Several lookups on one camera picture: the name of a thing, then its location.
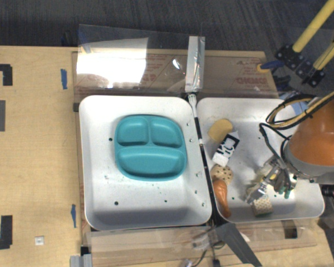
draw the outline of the yellow rod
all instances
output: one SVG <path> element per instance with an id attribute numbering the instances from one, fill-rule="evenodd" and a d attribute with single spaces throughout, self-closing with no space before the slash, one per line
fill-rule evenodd
<path id="1" fill-rule="evenodd" d="M 316 70 L 322 70 L 325 65 L 334 57 L 334 42 L 332 42 L 328 48 L 322 53 L 319 58 L 314 62 L 313 67 Z"/>
<path id="2" fill-rule="evenodd" d="M 314 17 L 309 26 L 294 43 L 292 49 L 295 52 L 301 52 L 311 38 L 316 34 L 327 18 L 334 12 L 334 0 L 328 0 Z"/>

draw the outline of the toy sink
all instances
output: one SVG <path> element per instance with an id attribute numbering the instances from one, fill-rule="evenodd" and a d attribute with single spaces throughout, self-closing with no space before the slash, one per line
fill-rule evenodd
<path id="1" fill-rule="evenodd" d="M 89 96 L 80 103 L 79 115 L 85 214 L 93 228 L 208 221 L 212 205 L 193 112 L 186 101 Z"/>
<path id="2" fill-rule="evenodd" d="M 219 144 L 208 136 L 215 121 L 227 118 L 240 143 L 228 162 L 228 221 L 254 223 L 318 217 L 324 200 L 319 185 L 299 180 L 289 199 L 268 189 L 272 214 L 255 217 L 244 201 L 255 170 L 271 152 L 258 124 L 282 100 L 204 98 L 197 104 L 209 170 Z M 191 106 L 177 97 L 89 96 L 79 108 L 85 214 L 97 230 L 192 226 L 212 215 L 202 153 Z M 292 108 L 280 118 L 294 116 Z M 273 147 L 282 139 L 269 133 Z"/>

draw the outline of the white tray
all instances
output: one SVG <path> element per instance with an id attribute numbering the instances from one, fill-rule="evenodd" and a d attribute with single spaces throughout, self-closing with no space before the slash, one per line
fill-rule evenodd
<path id="1" fill-rule="evenodd" d="M 114 157 L 114 132 L 128 115 L 159 115 L 181 128 L 188 163 L 169 181 L 125 177 Z M 202 155 L 190 105 L 176 97 L 89 96 L 79 106 L 85 215 L 98 230 L 188 226 L 212 214 Z"/>
<path id="2" fill-rule="evenodd" d="M 272 153 L 267 148 L 264 138 L 259 132 L 259 123 L 265 122 L 267 115 L 282 100 L 252 98 L 204 98 L 197 105 L 202 137 L 209 170 L 214 166 L 213 154 L 219 144 L 209 136 L 208 131 L 213 123 L 221 118 L 228 119 L 238 131 L 240 143 L 231 156 L 228 166 L 234 172 L 234 178 L 228 186 L 228 204 L 232 213 L 228 221 L 233 223 L 252 223 L 272 220 L 290 220 L 318 217 L 324 211 L 324 199 L 318 184 L 308 180 L 298 180 L 289 199 L 276 194 L 273 188 L 268 190 L 274 212 L 264 217 L 255 217 L 250 205 L 245 200 L 245 192 L 256 179 L 255 170 L 262 167 Z M 290 107 L 280 112 L 280 118 L 294 116 Z M 283 131 L 290 135 L 294 129 Z M 279 151 L 282 138 L 268 131 L 272 146 Z"/>

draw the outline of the teal divided plate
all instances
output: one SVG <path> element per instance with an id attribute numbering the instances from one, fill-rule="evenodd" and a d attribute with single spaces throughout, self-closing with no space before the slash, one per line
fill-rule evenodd
<path id="1" fill-rule="evenodd" d="M 153 115 L 123 118 L 115 131 L 115 162 L 126 177 L 166 181 L 185 170 L 183 133 L 174 121 Z"/>

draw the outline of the wooden table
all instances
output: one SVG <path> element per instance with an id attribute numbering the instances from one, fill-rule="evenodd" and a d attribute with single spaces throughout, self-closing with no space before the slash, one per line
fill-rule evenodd
<path id="1" fill-rule="evenodd" d="M 13 243 L 0 250 L 0 266 L 69 266 L 80 253 L 80 192 L 75 113 L 72 110 L 72 52 L 66 47 L 0 46 L 0 63 L 13 67 L 13 86 L 3 86 L 5 132 L 0 132 L 0 220 L 13 216 Z M 61 69 L 67 71 L 63 89 Z M 76 206 L 76 227 L 71 215 Z M 35 237 L 44 236 L 43 245 Z M 322 229 L 317 245 L 257 252 L 264 266 L 334 266 Z M 240 264 L 235 255 L 222 265 Z M 178 266 L 170 263 L 144 266 Z M 211 266 L 205 259 L 200 266 Z"/>

